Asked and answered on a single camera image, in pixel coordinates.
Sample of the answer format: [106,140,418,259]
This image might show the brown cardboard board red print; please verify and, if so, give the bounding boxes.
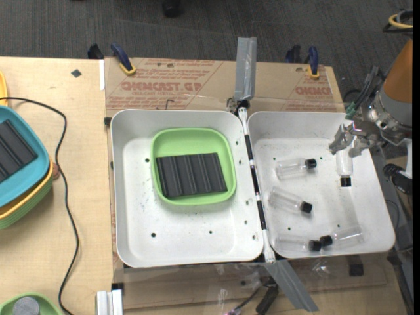
[104,56,398,310]

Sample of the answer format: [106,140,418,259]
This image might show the grey metal cylinder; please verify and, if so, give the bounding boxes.
[12,296,41,315]

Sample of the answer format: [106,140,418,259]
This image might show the green plate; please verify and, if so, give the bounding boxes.
[0,175,55,230]
[150,127,238,207]
[0,292,64,315]

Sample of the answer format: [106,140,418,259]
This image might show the black cylinder on white bracket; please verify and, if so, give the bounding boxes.
[382,138,413,194]

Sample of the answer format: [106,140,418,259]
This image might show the blue plate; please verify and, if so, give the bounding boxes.
[0,105,51,209]

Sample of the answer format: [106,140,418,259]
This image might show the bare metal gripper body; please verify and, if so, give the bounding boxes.
[352,105,413,146]

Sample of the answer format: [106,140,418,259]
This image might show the thin black and white rod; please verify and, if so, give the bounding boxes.
[236,107,276,264]

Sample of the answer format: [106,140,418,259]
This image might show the white plastic tray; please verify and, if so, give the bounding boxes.
[246,111,396,261]
[110,109,265,269]

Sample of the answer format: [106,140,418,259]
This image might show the clear plastic bottle black cap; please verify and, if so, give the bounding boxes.
[335,145,354,188]
[274,234,323,253]
[320,226,366,250]
[267,186,314,215]
[274,157,318,180]

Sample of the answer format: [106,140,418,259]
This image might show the black ribbed rack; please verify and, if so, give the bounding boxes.
[0,119,39,184]
[155,152,229,199]

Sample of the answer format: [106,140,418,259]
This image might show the yellow plate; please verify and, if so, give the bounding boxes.
[0,157,54,221]

